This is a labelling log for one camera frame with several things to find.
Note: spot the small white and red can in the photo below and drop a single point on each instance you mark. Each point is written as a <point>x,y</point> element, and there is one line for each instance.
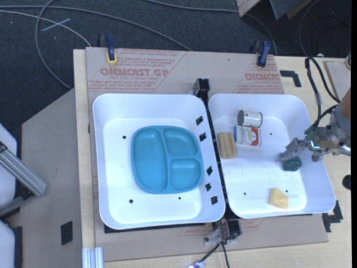
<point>251,119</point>

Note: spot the blue divided plate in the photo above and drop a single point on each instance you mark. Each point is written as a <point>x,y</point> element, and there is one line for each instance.
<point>150,160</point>

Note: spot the tan toy bread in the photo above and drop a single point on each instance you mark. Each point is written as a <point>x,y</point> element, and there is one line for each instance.
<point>226,145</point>

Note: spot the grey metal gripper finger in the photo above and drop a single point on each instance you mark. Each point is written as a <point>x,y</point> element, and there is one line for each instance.
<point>317,155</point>
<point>293,149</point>

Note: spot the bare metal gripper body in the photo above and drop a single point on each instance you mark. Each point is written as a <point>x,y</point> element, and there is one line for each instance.
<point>330,141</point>

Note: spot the white and red carton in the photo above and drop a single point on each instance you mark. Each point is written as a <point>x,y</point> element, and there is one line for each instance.
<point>248,136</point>

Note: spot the brown cardboard board red print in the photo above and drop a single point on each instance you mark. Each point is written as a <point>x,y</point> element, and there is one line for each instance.
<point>173,66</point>

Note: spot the white plastic tray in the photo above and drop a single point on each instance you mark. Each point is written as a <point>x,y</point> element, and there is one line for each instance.
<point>156,214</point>
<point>259,177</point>

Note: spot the green toy broccoli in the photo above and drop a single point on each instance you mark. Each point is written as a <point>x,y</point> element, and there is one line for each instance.
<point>292,165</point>

